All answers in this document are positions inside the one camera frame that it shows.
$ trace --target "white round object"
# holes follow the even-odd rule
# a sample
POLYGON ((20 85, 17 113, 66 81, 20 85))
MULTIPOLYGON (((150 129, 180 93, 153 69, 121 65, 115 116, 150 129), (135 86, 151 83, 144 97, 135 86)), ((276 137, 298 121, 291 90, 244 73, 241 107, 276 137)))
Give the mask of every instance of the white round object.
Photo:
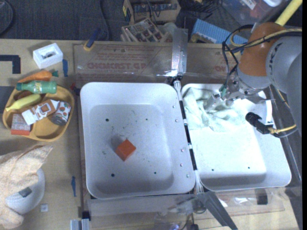
POLYGON ((45 176, 41 168, 37 171, 37 175, 38 175, 38 182, 29 187, 32 190, 32 192, 28 196, 22 197, 19 193, 16 193, 11 196, 8 196, 5 199, 5 202, 8 205, 8 207, 13 209, 20 215, 23 215, 34 209, 44 196, 45 176))

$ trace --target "soda can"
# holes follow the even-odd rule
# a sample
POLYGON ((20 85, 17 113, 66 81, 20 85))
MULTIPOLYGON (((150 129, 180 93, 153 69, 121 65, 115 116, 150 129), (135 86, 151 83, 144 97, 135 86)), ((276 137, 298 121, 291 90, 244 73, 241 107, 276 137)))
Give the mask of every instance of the soda can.
POLYGON ((63 126, 67 123, 69 114, 71 112, 71 105, 67 102, 60 102, 56 112, 51 117, 51 122, 63 126))

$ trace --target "yellow bar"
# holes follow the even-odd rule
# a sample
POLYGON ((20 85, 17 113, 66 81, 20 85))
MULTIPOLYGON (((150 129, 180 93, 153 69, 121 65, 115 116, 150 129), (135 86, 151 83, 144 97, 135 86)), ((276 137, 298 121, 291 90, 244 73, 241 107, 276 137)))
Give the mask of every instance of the yellow bar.
POLYGON ((284 26, 302 3, 303 0, 292 0, 275 23, 284 26))

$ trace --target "carrot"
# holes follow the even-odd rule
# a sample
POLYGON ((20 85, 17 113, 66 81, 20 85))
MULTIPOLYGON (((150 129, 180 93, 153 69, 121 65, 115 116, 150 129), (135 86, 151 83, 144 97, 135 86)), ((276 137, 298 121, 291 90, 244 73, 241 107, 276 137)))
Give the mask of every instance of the carrot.
POLYGON ((39 81, 50 81, 51 77, 58 77, 58 71, 54 71, 54 72, 50 72, 50 71, 46 71, 46 70, 41 70, 39 72, 36 72, 28 77, 25 77, 21 80, 19 80, 18 82, 30 82, 30 81, 34 81, 34 80, 39 80, 39 81))

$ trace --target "beige towel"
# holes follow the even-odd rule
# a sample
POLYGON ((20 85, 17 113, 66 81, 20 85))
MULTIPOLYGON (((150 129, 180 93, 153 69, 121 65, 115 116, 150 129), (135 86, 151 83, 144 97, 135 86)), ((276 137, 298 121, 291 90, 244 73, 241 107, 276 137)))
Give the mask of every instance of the beige towel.
POLYGON ((0 224, 4 228, 16 228, 24 220, 6 205, 5 198, 38 182, 36 172, 52 149, 52 146, 35 146, 0 156, 0 224))

